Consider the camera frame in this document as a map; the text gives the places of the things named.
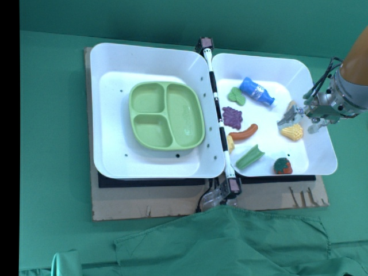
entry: green tablecloth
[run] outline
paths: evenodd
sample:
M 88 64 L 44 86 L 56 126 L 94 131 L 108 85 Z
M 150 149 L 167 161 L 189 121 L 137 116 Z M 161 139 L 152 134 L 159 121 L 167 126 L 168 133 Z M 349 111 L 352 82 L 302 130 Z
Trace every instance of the green tablecloth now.
M 368 242 L 334 246 L 317 218 L 230 206 L 179 218 L 114 243 L 117 265 L 83 268 L 78 251 L 72 250 L 55 255 L 49 274 L 368 275 Z

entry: toy bottle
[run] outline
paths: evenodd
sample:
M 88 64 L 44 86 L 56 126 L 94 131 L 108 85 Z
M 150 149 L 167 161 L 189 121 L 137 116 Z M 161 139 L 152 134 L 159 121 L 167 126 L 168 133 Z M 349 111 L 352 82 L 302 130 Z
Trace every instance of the toy bottle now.
M 268 91 L 263 86 L 258 85 L 248 77 L 243 80 L 239 89 L 254 100 L 264 102 L 268 105 L 272 105 L 275 101 L 275 98 L 270 97 Z

